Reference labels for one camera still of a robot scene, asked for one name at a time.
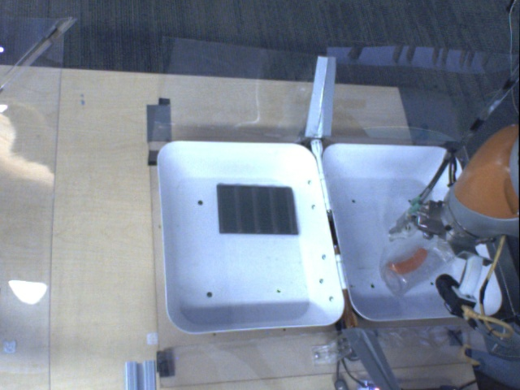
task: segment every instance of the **cable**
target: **cable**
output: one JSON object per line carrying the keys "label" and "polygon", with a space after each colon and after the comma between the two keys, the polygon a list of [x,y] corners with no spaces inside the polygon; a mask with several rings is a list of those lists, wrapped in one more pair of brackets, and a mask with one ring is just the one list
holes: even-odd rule
{"label": "cable", "polygon": [[457,158],[453,154],[448,168],[448,186],[452,186],[455,182],[457,182]]}
{"label": "cable", "polygon": [[[493,318],[492,316],[477,314],[469,306],[462,305],[462,312],[464,313],[465,319],[479,320],[485,323],[489,332],[498,338],[510,338],[514,334],[513,328],[508,323],[500,321],[497,318]],[[503,327],[505,329],[505,332],[498,332],[496,329],[492,328],[491,325],[488,325],[489,323],[494,323],[499,327]]]}
{"label": "cable", "polygon": [[462,346],[462,348],[461,348],[461,356],[462,356],[462,358],[464,358],[466,361],[468,361],[473,367],[480,366],[480,362],[479,361],[477,361],[474,358],[471,358],[469,355],[467,355],[466,351],[468,349],[471,351],[471,346],[470,345],[464,344]]}
{"label": "cable", "polygon": [[433,178],[431,178],[431,181],[428,184],[428,186],[418,195],[417,198],[414,198],[412,202],[415,199],[418,199],[418,203],[423,203],[426,200],[426,198],[430,195],[431,191],[433,191],[433,188],[437,185],[437,182],[439,182],[439,179],[444,173],[446,167],[451,163],[452,156],[452,152],[446,152],[446,155],[442,159],[439,169],[437,169],[437,172],[433,175]]}
{"label": "cable", "polygon": [[[493,258],[493,263],[489,267],[489,271],[487,271],[486,279],[483,281],[482,287],[480,288],[479,307],[480,307],[480,314],[482,316],[486,316],[486,312],[484,311],[484,296],[486,294],[486,288],[488,287],[488,282],[491,279],[491,276],[492,276],[493,272],[496,269],[496,265],[498,264],[498,260],[500,259],[501,255],[502,255],[502,250],[504,249],[504,243],[505,243],[505,236],[502,236],[500,238],[499,243],[498,243],[498,247],[496,248],[496,253],[495,253],[495,257]],[[486,328],[494,336],[497,336],[499,338],[508,338],[508,337],[513,335],[513,329],[507,323],[503,323],[503,324],[508,326],[506,328],[507,332],[498,332],[497,330],[493,329],[489,323],[490,323],[489,321],[484,320],[484,324],[486,325]]]}
{"label": "cable", "polygon": [[360,386],[363,386],[365,387],[366,384],[363,383],[360,379],[356,379],[352,374],[350,374],[350,371],[349,369],[347,368],[347,363],[345,362],[345,359],[344,358],[341,358],[341,363],[343,364],[343,368],[345,370],[345,372],[349,375],[349,377],[354,380],[357,384],[359,384]]}

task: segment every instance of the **gray carpet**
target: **gray carpet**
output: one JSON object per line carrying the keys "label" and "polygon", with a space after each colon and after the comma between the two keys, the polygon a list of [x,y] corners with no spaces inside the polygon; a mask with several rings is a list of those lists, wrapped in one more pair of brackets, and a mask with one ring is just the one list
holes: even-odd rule
{"label": "gray carpet", "polygon": [[74,16],[65,67],[162,72],[163,38],[324,54],[329,46],[509,50],[509,0],[0,0],[0,13]]}

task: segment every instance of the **white plastic part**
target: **white plastic part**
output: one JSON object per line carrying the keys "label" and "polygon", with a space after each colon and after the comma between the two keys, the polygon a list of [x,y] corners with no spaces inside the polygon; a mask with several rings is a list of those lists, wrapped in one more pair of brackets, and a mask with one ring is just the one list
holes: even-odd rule
{"label": "white plastic part", "polygon": [[[158,156],[167,313],[191,333],[334,323],[344,299],[316,161],[300,145],[177,141]],[[297,235],[221,234],[217,184],[290,187]]]}
{"label": "white plastic part", "polygon": [[[431,274],[404,296],[388,290],[379,273],[379,261],[388,241],[388,230],[435,174],[445,150],[430,146],[331,145],[323,155],[336,234],[354,309],[374,321],[447,318],[448,311],[436,290],[442,273],[460,279],[465,260],[455,258],[446,270]],[[444,198],[447,172],[436,185],[431,199]],[[477,247],[488,257],[484,245]],[[482,284],[482,273],[478,285]],[[501,291],[493,275],[487,286],[486,314],[501,306]]]}
{"label": "white plastic part", "polygon": [[157,332],[150,332],[146,334],[146,344],[147,345],[158,345],[159,337]]}
{"label": "white plastic part", "polygon": [[483,259],[480,256],[469,256],[464,267],[461,285],[458,288],[462,295],[473,297],[482,274]]}

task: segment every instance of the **black rectangle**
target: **black rectangle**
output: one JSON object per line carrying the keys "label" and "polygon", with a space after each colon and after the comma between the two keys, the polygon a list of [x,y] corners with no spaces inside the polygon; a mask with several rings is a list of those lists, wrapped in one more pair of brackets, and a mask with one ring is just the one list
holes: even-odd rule
{"label": "black rectangle", "polygon": [[171,107],[159,98],[157,106],[146,106],[147,141],[171,141]]}
{"label": "black rectangle", "polygon": [[298,234],[289,187],[218,184],[217,199],[222,234]]}

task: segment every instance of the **table surface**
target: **table surface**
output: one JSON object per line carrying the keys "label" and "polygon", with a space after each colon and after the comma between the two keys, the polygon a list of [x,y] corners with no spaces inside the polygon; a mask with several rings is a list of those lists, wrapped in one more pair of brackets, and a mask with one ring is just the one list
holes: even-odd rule
{"label": "table surface", "polygon": [[[45,79],[45,68],[38,68],[37,73]],[[244,115],[246,121],[256,117],[266,126],[283,106],[284,119],[279,117],[277,123],[290,128],[300,122],[310,92],[307,83],[63,70],[50,277],[51,388],[123,388],[124,363],[154,359],[158,345],[150,337],[168,327],[160,305],[158,311],[164,297],[156,293],[154,181],[147,165],[146,105],[168,97],[177,111],[186,114],[183,117],[195,123],[213,111],[222,113],[218,120],[224,124],[231,113]],[[339,128],[359,130],[382,120],[406,126],[397,89],[336,86],[336,96],[345,93],[354,95],[350,104],[336,105]],[[229,110],[230,99],[233,110]],[[171,328],[172,335],[179,337]],[[205,343],[186,336],[178,342]],[[186,364],[184,368],[195,375],[205,366]],[[460,362],[404,365],[395,374],[407,388],[461,385],[474,378],[462,358]],[[23,388],[48,387],[37,375],[24,380]],[[333,388],[333,374],[328,371],[226,381],[219,377],[215,383],[189,388]],[[0,373],[0,387],[22,388],[20,383],[9,371]]]}

